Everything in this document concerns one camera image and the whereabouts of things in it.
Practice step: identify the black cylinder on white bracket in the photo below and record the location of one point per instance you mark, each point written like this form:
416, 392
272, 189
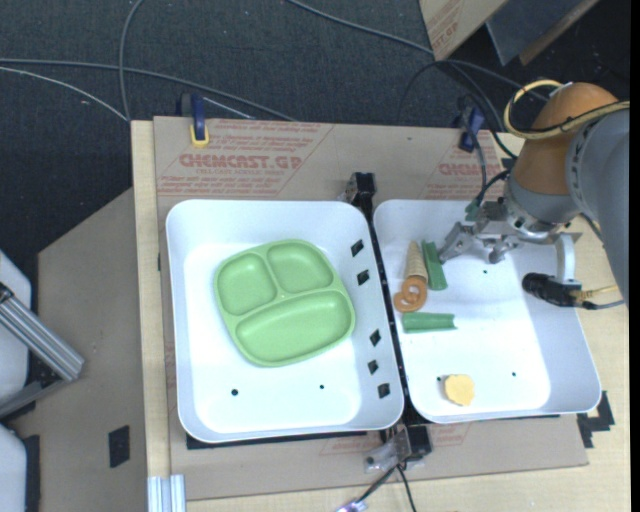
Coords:
547, 289

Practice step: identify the beige ice cream cone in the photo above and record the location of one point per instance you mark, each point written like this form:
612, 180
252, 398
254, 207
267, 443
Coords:
415, 262

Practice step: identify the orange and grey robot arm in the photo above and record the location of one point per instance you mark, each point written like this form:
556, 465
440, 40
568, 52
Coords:
595, 165

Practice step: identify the green celery stick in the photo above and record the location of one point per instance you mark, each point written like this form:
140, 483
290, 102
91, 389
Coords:
425, 322
434, 270

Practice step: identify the yellow biscuit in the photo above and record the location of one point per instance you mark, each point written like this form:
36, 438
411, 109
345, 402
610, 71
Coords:
459, 390

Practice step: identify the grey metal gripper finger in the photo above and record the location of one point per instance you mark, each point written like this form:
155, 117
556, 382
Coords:
457, 240
500, 247

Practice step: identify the brown cardboard board red print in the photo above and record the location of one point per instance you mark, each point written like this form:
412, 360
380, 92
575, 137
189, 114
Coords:
310, 155

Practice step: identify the orange pretzel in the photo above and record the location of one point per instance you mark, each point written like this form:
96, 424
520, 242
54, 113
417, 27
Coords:
406, 301

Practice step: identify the green divided plate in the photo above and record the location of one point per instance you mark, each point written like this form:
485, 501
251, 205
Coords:
285, 305

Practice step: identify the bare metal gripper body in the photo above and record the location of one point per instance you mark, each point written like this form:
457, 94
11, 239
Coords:
492, 222

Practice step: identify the thin black rod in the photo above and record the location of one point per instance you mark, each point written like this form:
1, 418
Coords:
395, 330

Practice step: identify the white plastic tray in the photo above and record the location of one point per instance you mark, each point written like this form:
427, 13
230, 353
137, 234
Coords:
280, 400
500, 345

